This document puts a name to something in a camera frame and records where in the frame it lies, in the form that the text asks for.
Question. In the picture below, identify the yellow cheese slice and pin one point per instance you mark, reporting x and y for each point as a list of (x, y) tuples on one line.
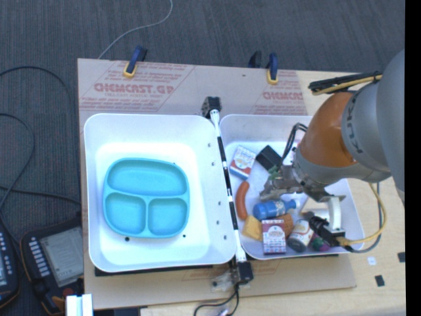
[(251, 228)]

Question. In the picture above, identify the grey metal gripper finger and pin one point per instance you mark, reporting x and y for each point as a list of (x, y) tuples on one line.
[(273, 184), (267, 196)]

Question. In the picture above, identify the white plastic tray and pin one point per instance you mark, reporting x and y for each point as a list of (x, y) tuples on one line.
[(243, 127), (197, 137)]

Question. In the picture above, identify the brown bread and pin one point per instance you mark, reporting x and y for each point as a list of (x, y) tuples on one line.
[(288, 224)]

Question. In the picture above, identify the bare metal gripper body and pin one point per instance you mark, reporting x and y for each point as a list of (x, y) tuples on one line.
[(291, 178)]

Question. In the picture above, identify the small white and red can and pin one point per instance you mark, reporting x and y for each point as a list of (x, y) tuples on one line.
[(300, 235)]

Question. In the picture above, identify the red and white blue-edged carton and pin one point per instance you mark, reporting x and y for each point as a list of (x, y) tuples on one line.
[(242, 162)]

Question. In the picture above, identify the purple grapes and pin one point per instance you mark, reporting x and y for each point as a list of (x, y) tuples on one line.
[(319, 244)]

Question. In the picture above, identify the brown cardboard board red print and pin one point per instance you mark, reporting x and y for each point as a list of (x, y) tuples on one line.
[(164, 87)]

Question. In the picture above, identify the blue bottle with white cap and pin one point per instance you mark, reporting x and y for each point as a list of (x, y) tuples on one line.
[(271, 209)]

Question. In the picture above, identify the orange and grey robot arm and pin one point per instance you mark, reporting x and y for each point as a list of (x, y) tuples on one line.
[(332, 137)]

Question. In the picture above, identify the black box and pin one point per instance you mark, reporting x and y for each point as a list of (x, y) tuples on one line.
[(268, 156)]

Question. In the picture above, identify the orange-red sausage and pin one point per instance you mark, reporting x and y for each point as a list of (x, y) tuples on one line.
[(242, 199)]

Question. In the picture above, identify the blue divided plate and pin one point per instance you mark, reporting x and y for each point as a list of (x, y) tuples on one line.
[(144, 197)]

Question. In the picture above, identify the black cylinder on white bracket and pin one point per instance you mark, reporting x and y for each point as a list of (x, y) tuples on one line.
[(335, 212)]

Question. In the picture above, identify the thin black and white rod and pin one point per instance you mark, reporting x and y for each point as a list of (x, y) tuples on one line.
[(225, 163)]

